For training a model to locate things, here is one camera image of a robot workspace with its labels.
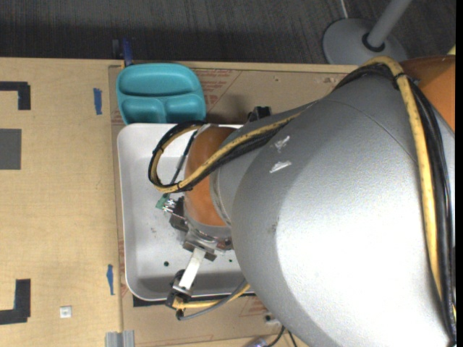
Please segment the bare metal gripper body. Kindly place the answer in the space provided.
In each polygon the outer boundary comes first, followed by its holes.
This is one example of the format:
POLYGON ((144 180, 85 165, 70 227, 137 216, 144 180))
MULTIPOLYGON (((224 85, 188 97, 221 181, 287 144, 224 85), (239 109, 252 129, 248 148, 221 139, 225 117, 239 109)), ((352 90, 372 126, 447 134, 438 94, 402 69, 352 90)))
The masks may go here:
POLYGON ((171 226, 184 234, 184 249, 190 252, 201 249, 205 252, 205 258, 211 262, 216 259, 218 253, 233 249, 230 227, 208 226, 193 220, 184 209, 183 197, 177 200, 169 198, 169 214, 171 226))

